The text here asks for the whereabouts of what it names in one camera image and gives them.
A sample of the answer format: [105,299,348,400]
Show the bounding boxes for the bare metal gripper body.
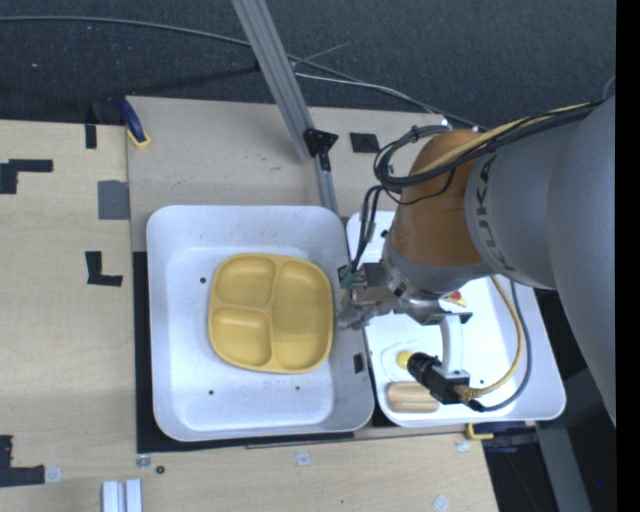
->
[349,260,447,325]

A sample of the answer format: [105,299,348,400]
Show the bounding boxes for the white and yellow fried egg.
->
[379,339,437,387]

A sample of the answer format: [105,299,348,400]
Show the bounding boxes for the yellow divided plate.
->
[206,252,335,376]

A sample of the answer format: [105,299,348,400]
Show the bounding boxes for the tan bread bun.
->
[385,380,442,415]

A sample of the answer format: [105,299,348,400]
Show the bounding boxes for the white plastic tray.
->
[345,209,568,430]
[145,204,377,443]

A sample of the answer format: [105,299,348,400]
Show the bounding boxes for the pale wood board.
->
[124,94,497,512]

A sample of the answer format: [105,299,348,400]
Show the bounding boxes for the black cylinder on white bracket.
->
[405,298,474,406]

